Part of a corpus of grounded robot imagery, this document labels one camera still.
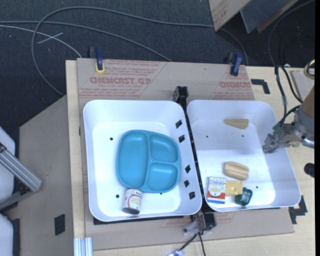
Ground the tan bread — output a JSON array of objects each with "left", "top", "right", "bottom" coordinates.
[{"left": 222, "top": 161, "right": 250, "bottom": 181}]

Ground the white plastic tray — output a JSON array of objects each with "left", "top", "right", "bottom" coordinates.
[
  {"left": 82, "top": 99, "right": 203, "bottom": 223},
  {"left": 186, "top": 99, "right": 302, "bottom": 213}
]

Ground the brown cardboard board red print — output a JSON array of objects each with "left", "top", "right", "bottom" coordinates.
[{"left": 76, "top": 57, "right": 296, "bottom": 251}]

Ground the dark green packet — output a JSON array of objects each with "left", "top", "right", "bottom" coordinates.
[{"left": 234, "top": 187, "right": 254, "bottom": 207}]

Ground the beige pizza slice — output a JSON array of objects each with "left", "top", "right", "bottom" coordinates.
[{"left": 223, "top": 118, "right": 250, "bottom": 131}]

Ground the black cylinder on white bracket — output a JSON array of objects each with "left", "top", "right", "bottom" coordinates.
[{"left": 303, "top": 162, "right": 316, "bottom": 179}]

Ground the blue divided plate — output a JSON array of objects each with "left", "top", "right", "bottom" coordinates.
[{"left": 115, "top": 129, "right": 182, "bottom": 194}]

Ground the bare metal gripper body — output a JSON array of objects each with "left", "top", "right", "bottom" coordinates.
[{"left": 274, "top": 115, "right": 316, "bottom": 149}]

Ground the white and orange can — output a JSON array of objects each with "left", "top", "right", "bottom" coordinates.
[{"left": 121, "top": 187, "right": 144, "bottom": 216}]

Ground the yellow cheese slice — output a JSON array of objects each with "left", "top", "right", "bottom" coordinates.
[{"left": 224, "top": 179, "right": 244, "bottom": 197}]

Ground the black block with thin wires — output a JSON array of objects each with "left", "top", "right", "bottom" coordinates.
[
  {"left": 181, "top": 212, "right": 217, "bottom": 238},
  {"left": 172, "top": 85, "right": 189, "bottom": 104}
]

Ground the white red and blue carton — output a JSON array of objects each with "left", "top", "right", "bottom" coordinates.
[{"left": 206, "top": 176, "right": 228, "bottom": 205}]

